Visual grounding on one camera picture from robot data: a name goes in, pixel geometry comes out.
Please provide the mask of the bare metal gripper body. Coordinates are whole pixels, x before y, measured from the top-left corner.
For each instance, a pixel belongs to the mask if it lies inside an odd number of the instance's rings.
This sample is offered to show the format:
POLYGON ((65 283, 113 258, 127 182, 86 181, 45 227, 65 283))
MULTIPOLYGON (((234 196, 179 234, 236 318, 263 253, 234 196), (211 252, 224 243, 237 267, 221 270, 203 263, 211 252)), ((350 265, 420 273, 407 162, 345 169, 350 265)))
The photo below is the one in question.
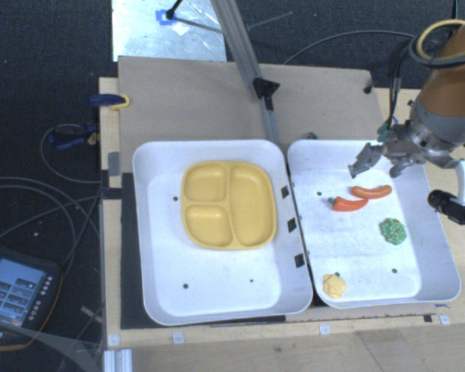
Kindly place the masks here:
POLYGON ((465 143, 465 126, 460 123, 405 123, 379 128, 381 153, 389 160, 410 157, 416 164, 430 162, 441 168, 454 168, 458 160, 451 153, 465 143))

